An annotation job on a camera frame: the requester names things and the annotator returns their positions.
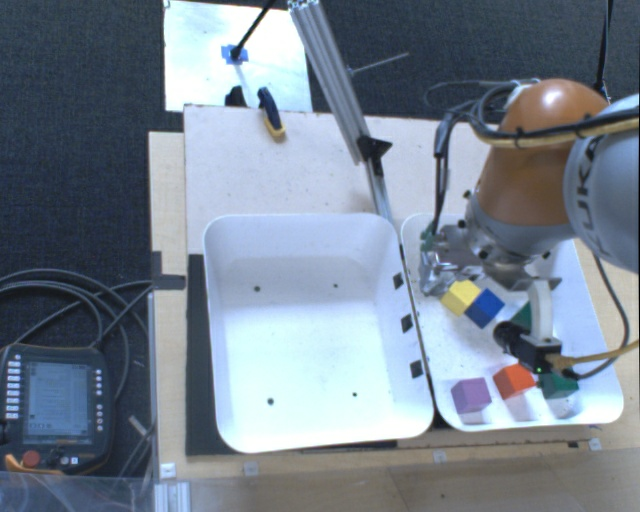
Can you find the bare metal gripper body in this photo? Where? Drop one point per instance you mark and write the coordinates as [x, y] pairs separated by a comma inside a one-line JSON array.
[[467, 245]]

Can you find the orange cube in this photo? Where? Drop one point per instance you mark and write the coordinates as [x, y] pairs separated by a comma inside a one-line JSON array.
[[514, 381]]

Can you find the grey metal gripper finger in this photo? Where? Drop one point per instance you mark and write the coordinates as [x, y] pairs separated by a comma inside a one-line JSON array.
[[429, 275], [457, 274]]

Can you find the blue cube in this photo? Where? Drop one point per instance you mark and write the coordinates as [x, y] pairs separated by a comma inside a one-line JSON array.
[[486, 306]]

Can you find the black cylinder on white bracket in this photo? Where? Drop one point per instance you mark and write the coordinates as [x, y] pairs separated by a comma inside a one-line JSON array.
[[537, 352]]

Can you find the green cube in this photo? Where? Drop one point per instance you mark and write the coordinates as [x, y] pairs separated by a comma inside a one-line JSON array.
[[523, 317], [559, 387]]

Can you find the white plastic tray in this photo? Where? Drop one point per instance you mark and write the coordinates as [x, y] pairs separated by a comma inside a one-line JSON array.
[[460, 360], [300, 330]]

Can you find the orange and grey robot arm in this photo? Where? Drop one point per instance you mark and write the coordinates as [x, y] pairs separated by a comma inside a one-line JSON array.
[[530, 165]]

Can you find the purple cube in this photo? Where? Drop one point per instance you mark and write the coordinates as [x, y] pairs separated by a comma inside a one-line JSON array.
[[471, 395]]

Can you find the yellow cube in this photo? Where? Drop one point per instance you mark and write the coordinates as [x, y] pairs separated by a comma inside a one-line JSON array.
[[459, 297]]

